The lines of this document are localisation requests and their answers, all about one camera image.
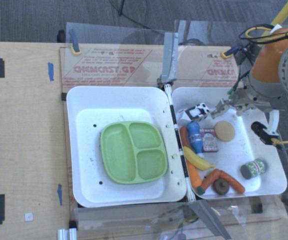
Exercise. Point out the brown doughnut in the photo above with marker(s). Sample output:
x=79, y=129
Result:
x=221, y=186

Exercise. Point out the thin orange carrot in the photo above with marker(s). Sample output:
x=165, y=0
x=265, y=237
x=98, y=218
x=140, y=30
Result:
x=232, y=181
x=210, y=180

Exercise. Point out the white plastic tray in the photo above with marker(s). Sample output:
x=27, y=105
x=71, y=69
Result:
x=88, y=144
x=236, y=156

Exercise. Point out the green and white can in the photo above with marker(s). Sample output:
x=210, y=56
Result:
x=254, y=168

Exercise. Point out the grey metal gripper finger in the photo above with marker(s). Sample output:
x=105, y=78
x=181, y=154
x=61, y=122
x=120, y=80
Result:
x=220, y=108
x=242, y=111

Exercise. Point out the green divided plate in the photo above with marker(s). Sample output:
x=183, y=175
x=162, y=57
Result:
x=133, y=151

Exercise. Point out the pink packet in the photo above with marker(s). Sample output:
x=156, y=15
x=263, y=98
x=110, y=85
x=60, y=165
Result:
x=211, y=140

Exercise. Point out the brown cardboard board red print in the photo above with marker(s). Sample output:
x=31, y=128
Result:
x=113, y=66

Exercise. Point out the thick orange carrot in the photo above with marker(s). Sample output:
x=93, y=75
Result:
x=193, y=175

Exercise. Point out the red-orange sausage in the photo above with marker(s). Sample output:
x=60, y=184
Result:
x=183, y=136

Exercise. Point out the tan round biscuit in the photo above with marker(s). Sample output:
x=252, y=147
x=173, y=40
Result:
x=224, y=131

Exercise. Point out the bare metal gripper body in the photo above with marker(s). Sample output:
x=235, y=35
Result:
x=249, y=101

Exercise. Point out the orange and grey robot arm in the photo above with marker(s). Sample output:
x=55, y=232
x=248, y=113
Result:
x=269, y=61

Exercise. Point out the blue bottle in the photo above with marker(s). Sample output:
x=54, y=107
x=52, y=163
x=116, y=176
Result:
x=195, y=136

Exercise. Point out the black cylinder on white bracket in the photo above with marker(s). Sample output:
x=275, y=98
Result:
x=262, y=132

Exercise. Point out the yellow banana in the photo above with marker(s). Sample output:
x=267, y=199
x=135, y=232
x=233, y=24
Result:
x=197, y=160

